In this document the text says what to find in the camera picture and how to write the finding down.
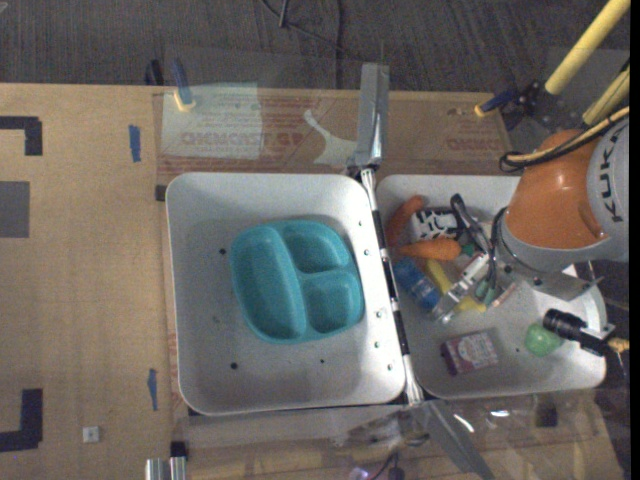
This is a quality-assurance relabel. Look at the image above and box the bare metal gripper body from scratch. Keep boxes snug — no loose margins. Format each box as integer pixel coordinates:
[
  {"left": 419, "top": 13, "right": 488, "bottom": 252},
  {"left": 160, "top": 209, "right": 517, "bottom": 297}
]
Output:
[{"left": 451, "top": 253, "right": 601, "bottom": 310}]

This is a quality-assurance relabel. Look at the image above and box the yellow banana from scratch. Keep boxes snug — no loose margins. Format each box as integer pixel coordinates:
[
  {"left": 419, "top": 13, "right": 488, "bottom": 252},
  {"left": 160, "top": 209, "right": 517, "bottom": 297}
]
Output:
[{"left": 424, "top": 258, "right": 488, "bottom": 316}]

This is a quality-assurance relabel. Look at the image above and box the blue can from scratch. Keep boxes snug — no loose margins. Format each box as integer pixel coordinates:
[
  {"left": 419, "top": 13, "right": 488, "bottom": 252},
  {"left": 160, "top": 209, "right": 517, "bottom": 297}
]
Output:
[{"left": 392, "top": 257, "right": 443, "bottom": 312}]

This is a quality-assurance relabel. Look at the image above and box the purple carton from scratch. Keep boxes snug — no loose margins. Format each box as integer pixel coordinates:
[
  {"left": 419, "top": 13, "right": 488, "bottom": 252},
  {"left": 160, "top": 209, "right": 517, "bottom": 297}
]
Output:
[{"left": 439, "top": 329, "right": 501, "bottom": 377}]

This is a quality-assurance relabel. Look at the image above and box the orange carrot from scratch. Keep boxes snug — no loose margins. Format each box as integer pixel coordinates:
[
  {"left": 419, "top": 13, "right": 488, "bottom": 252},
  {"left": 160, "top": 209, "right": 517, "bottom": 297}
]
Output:
[{"left": 397, "top": 237, "right": 475, "bottom": 262}]

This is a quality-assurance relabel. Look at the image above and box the black and white carton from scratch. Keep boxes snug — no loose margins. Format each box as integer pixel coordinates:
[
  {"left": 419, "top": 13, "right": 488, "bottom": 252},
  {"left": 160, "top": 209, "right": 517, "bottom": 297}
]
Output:
[{"left": 409, "top": 207, "right": 467, "bottom": 242}]

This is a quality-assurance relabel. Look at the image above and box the white plastic tray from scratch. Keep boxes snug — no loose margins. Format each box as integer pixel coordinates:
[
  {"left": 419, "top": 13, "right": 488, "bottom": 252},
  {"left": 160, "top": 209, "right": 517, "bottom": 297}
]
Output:
[
  {"left": 164, "top": 171, "right": 408, "bottom": 416},
  {"left": 374, "top": 173, "right": 609, "bottom": 401}
]

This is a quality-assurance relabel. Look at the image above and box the orange sausage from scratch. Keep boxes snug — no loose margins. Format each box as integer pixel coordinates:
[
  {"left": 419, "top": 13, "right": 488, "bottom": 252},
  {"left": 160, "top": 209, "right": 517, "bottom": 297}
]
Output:
[{"left": 385, "top": 195, "right": 429, "bottom": 248}]

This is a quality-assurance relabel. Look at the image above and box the brown cardboard board, red print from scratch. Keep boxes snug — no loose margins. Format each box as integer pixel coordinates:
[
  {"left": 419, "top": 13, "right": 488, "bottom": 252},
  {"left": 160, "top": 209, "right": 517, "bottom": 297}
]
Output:
[{"left": 151, "top": 86, "right": 617, "bottom": 469}]

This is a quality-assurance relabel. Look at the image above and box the blue divided plate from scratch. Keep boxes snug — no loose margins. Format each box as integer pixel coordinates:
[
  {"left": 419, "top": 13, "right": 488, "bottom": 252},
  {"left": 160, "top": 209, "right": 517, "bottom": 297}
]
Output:
[{"left": 228, "top": 218, "right": 367, "bottom": 346}]

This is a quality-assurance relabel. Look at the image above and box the black cylinder on white bracket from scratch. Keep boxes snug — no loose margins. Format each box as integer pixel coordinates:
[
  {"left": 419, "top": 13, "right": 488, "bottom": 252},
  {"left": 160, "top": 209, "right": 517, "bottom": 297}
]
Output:
[{"left": 542, "top": 281, "right": 619, "bottom": 358}]

